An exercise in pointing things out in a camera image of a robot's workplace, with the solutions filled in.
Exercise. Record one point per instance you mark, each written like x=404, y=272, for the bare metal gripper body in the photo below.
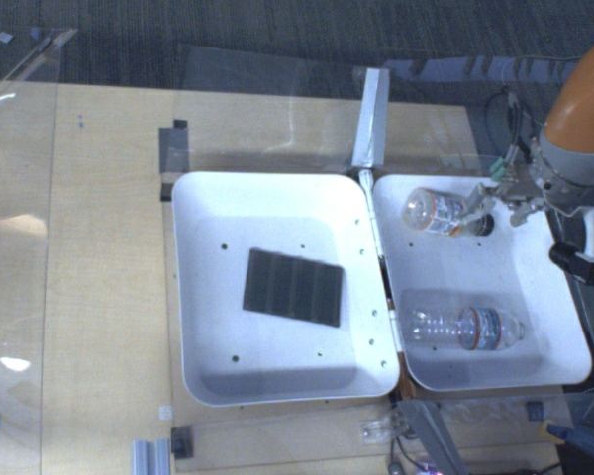
x=524, y=183

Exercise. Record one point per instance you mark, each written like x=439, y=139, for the black cylinder on white bracket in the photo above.
x=571, y=261

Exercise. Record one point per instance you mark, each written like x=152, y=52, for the clear bottle with orange-white label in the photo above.
x=433, y=212

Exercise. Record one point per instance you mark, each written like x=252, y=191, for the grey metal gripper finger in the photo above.
x=481, y=200
x=524, y=210

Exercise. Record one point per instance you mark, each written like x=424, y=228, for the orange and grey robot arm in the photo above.
x=581, y=112

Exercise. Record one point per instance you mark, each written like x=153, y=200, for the black ribbed flat rectangle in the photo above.
x=293, y=287

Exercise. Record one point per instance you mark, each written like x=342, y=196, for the white plastic tray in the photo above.
x=485, y=270
x=287, y=201

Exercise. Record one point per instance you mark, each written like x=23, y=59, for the clear bottle with blue label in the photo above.
x=467, y=328

